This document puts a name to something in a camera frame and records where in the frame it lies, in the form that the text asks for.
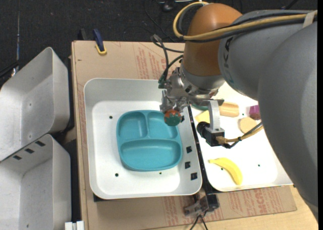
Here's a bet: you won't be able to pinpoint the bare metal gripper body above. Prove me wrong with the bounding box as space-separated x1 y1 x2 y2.
161 69 218 110

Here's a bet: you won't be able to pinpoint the red and green toy tomato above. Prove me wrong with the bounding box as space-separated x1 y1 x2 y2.
164 109 182 127

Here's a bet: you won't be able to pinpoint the yellow cheese slice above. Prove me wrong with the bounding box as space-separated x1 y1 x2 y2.
194 109 211 124

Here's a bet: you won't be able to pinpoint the blue divided plate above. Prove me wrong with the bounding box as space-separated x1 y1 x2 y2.
116 109 184 172

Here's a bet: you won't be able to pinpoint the tan bread roll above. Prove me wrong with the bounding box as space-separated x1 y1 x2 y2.
218 101 240 118

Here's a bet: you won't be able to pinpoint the brown cardboard board, red print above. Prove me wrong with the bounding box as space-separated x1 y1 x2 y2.
71 40 298 230

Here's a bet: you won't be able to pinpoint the round tan biscuit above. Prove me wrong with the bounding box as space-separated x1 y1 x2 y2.
238 117 261 134

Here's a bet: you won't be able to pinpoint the white plastic tray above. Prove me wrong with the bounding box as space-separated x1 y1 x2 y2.
0 46 71 162
0 134 73 230
83 77 203 200
189 82 295 193

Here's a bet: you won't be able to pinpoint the purple grapes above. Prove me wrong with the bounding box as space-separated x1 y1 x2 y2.
249 104 261 121

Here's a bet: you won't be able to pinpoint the yellow banana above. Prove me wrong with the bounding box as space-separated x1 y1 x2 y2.
208 157 244 186

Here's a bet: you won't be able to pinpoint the black cylinder on white bracket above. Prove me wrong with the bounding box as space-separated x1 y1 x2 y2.
196 99 226 147

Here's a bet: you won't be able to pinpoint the black block with thin wires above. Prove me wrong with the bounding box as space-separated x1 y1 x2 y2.
183 193 220 217

